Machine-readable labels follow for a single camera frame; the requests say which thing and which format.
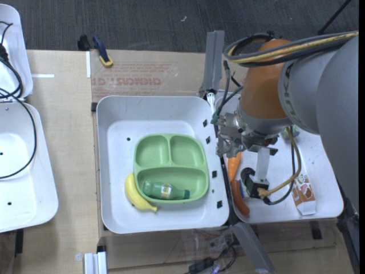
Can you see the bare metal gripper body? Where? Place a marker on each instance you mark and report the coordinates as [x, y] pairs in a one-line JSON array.
[[231, 137]]

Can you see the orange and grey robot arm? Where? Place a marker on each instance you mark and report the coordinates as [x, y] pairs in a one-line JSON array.
[[322, 90]]

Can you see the orange carrot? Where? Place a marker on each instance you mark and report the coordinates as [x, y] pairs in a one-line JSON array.
[[233, 165]]

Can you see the green and white carton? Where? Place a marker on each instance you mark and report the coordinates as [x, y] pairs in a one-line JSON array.
[[288, 133]]

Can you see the red sausage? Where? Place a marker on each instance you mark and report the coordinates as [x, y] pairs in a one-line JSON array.
[[239, 200]]

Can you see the green divided plate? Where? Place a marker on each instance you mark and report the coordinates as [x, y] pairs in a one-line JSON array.
[[171, 170]]

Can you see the white plastic tray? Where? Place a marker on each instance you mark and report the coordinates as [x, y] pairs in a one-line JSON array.
[[119, 164], [313, 158]]

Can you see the green plastic bottle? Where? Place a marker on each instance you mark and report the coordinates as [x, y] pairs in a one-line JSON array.
[[159, 190]]

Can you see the brown and white carton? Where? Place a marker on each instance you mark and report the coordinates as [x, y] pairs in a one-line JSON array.
[[304, 194]]

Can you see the brown cardboard board red print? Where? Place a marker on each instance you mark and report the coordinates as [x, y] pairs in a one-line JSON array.
[[142, 76]]

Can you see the yellow banana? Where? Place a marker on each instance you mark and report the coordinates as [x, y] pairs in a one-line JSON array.
[[131, 191]]

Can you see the black cylinder on white bracket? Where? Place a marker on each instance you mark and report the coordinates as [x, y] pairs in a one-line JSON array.
[[261, 164]]

